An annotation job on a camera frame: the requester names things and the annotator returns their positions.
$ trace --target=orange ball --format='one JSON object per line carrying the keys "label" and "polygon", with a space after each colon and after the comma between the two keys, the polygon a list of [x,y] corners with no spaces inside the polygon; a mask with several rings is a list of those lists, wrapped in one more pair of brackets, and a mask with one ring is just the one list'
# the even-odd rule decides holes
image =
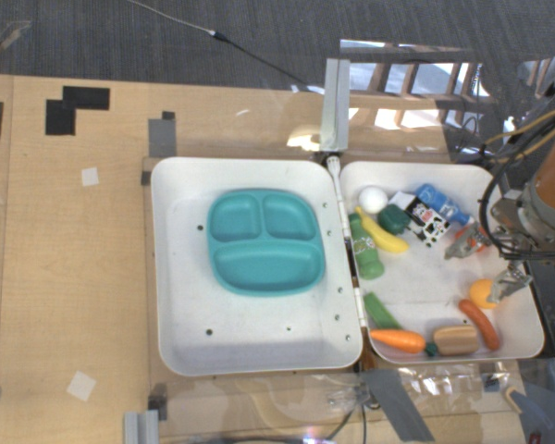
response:
{"label": "orange ball", "polygon": [[492,279],[482,278],[473,283],[469,289],[469,298],[481,309],[493,309],[498,306],[487,300],[487,296],[491,293],[491,285],[493,285]]}

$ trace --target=blue bottle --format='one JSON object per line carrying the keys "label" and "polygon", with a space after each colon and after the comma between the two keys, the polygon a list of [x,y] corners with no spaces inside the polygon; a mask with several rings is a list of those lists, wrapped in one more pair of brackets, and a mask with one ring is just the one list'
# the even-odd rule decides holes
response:
{"label": "blue bottle", "polygon": [[415,195],[422,203],[426,203],[450,222],[458,222],[462,226],[468,224],[471,217],[461,211],[461,208],[450,197],[437,191],[431,184],[424,184],[415,191]]}

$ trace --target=wooden table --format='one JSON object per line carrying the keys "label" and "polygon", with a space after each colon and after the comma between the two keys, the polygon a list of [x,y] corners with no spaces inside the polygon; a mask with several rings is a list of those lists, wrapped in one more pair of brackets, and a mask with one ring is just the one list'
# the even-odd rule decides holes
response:
{"label": "wooden table", "polygon": [[[76,136],[46,136],[45,101],[61,99],[64,85],[109,88],[110,109],[78,110]],[[141,185],[148,119],[176,113],[180,155],[305,159],[310,154],[286,144],[292,132],[316,132],[322,97],[0,76],[0,101],[0,444],[121,443],[123,413],[143,412],[151,386]],[[405,159],[409,140],[438,151],[408,161],[421,155],[448,160],[440,130],[371,133],[370,142],[361,133],[351,137],[358,156],[371,149],[380,159]],[[99,182],[85,187],[81,171],[91,167]],[[86,401],[67,392],[77,372],[96,381]],[[274,400],[301,402],[311,379],[281,375],[272,390],[272,378],[263,376],[168,378],[169,412],[179,417],[161,426],[168,436],[225,429],[251,434],[271,426],[300,432],[304,418],[288,417]],[[453,442],[455,433],[469,429],[473,442],[484,436],[520,442],[517,415],[505,401],[496,397],[482,413],[475,405],[485,398],[481,391],[467,395],[453,409],[442,399],[420,404],[438,441]],[[368,418],[375,421],[372,439],[377,433],[379,442],[397,441],[382,412]],[[324,429],[339,419],[326,420]],[[362,425],[357,417],[352,421],[341,442],[360,441]]]}

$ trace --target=yellow cable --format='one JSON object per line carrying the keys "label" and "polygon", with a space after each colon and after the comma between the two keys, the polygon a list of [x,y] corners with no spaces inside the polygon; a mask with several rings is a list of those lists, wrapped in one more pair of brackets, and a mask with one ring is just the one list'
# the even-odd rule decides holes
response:
{"label": "yellow cable", "polygon": [[[546,135],[542,140],[536,142],[534,145],[532,145],[530,148],[528,148],[527,150],[524,150],[522,153],[518,154],[518,156],[516,156],[514,158],[514,161],[518,160],[518,159],[522,159],[525,156],[528,156],[529,154],[533,153],[534,151],[538,150],[541,146],[543,146],[546,142],[548,142],[549,140],[551,140],[552,138],[555,137],[555,129],[553,129],[548,135]],[[496,163],[506,163],[508,161],[510,161],[510,158],[500,158],[497,160],[494,160]]]}
{"label": "yellow cable", "polygon": [[540,122],[544,122],[545,120],[547,120],[548,118],[551,118],[553,116],[555,116],[555,110],[551,110],[550,112],[548,112],[544,116],[536,118],[535,120],[533,120],[532,122],[524,125],[520,129],[517,129],[515,131],[511,131],[509,133],[499,133],[497,135],[494,135],[491,138],[488,138],[487,140],[485,140],[484,145],[489,145],[490,143],[492,143],[495,140],[498,140],[500,138],[512,137],[514,135],[521,135],[522,133],[526,133],[527,131],[529,131],[530,129],[532,129],[536,125],[538,125]]}

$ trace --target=white tape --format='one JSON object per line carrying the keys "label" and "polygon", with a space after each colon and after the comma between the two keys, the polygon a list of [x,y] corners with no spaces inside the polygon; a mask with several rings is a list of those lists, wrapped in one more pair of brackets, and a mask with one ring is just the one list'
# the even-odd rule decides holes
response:
{"label": "white tape", "polygon": [[66,391],[79,400],[88,401],[95,385],[96,380],[94,378],[90,378],[82,372],[76,372]]}
{"label": "white tape", "polygon": [[82,186],[96,186],[99,183],[99,172],[96,167],[87,167],[82,170]]}

